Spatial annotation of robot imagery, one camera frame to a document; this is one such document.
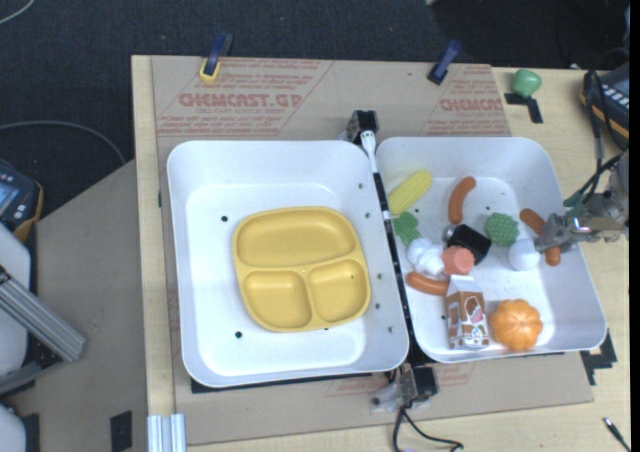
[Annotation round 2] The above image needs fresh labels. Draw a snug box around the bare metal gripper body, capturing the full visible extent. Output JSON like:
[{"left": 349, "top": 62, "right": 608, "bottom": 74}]
[{"left": 572, "top": 192, "right": 630, "bottom": 243}]

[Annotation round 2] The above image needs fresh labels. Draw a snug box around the orange sausage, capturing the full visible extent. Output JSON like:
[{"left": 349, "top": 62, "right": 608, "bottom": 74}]
[
  {"left": 519, "top": 207, "right": 563, "bottom": 268},
  {"left": 447, "top": 175, "right": 478, "bottom": 226},
  {"left": 405, "top": 270, "right": 452, "bottom": 298}
]

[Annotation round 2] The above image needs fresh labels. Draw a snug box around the white egg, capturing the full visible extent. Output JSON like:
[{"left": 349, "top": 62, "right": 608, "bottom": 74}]
[{"left": 507, "top": 238, "right": 542, "bottom": 273}]

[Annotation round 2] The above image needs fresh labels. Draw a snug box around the green dotted round vegetable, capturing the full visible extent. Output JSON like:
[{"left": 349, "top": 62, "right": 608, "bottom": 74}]
[{"left": 483, "top": 211, "right": 521, "bottom": 248}]

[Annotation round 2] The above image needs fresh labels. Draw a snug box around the white plastic tray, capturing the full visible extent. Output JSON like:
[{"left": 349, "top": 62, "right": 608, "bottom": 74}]
[
  {"left": 165, "top": 139, "right": 412, "bottom": 389},
  {"left": 374, "top": 135, "right": 608, "bottom": 366}
]

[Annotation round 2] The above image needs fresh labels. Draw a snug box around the black box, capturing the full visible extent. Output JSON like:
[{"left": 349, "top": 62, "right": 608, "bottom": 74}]
[{"left": 445, "top": 223, "right": 493, "bottom": 266}]

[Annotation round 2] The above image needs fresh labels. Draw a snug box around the orange mandarin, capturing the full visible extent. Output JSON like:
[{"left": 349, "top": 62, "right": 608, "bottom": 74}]
[{"left": 488, "top": 298, "right": 545, "bottom": 353}]

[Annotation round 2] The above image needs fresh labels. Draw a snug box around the pink round toy food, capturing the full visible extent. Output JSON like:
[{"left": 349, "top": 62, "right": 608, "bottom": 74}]
[{"left": 441, "top": 245, "right": 477, "bottom": 277}]

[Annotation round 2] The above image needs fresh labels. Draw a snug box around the brown and white carton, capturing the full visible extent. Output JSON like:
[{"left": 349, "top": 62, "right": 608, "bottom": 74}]
[{"left": 443, "top": 274, "right": 492, "bottom": 352}]

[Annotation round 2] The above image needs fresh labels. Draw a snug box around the white lumpy toy food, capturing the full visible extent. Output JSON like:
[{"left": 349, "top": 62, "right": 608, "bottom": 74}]
[{"left": 405, "top": 236, "right": 446, "bottom": 278}]

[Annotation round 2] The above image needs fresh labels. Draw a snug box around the green pepper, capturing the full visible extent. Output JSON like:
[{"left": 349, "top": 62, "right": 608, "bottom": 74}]
[{"left": 510, "top": 68, "right": 544, "bottom": 101}]

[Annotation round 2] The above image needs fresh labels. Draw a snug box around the green broccoli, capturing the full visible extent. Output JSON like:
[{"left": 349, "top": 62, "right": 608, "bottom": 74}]
[{"left": 391, "top": 210, "right": 422, "bottom": 248}]

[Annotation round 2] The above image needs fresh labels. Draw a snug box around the yellow corn cob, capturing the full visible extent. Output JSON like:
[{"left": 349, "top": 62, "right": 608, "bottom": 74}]
[{"left": 386, "top": 169, "right": 434, "bottom": 217}]

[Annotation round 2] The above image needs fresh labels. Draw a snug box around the thin black and white rod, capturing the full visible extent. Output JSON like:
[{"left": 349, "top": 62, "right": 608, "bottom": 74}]
[{"left": 360, "top": 130, "right": 417, "bottom": 367}]

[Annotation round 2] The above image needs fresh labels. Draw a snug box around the yellow divided plate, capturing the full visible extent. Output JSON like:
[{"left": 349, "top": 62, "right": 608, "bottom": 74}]
[{"left": 231, "top": 205, "right": 372, "bottom": 334}]

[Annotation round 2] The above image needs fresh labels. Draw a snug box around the brown cardboard board red print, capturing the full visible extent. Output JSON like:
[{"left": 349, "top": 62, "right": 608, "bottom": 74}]
[{"left": 149, "top": 55, "right": 596, "bottom": 447}]

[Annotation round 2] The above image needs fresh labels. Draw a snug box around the black block with thin wires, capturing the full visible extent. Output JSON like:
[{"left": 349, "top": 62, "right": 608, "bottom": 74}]
[
  {"left": 370, "top": 364, "right": 441, "bottom": 412},
  {"left": 346, "top": 109, "right": 380, "bottom": 142}
]

